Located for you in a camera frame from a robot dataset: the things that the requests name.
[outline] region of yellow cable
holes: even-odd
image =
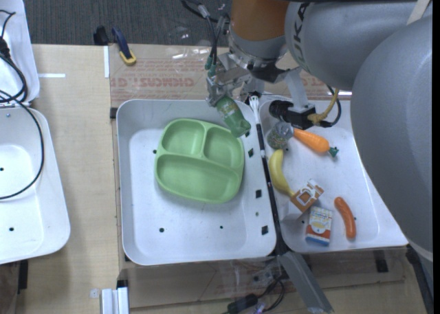
[[[335,93],[330,101],[329,106],[322,113],[311,113],[307,116],[307,119],[313,122],[313,124],[319,124],[321,121],[325,120],[332,110],[333,106],[336,103],[336,99],[338,99],[339,89],[335,89]]]

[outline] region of yellow banana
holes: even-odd
[[[283,149],[277,149],[269,158],[269,173],[270,179],[272,180],[272,185],[279,190],[291,197],[294,192],[290,189],[288,182],[283,174]]]

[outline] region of hot dog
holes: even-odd
[[[353,213],[349,205],[342,197],[335,198],[335,207],[338,209],[339,213],[344,220],[345,225],[345,233],[347,238],[355,238],[356,237],[356,224],[355,218],[353,217]]]

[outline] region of green divided plate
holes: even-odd
[[[224,203],[239,191],[243,142],[219,125],[194,119],[170,122],[160,137],[155,178],[170,193]]]

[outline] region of table surface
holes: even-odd
[[[116,287],[119,274],[110,82],[103,47],[33,45],[41,91],[32,107],[49,122],[69,219],[61,250],[29,259],[27,289],[18,314],[99,313],[100,289]],[[412,266],[402,257],[401,282],[328,289],[336,313],[425,313]],[[132,313],[222,313],[229,301],[133,309]],[[273,313],[308,313],[289,293]]]

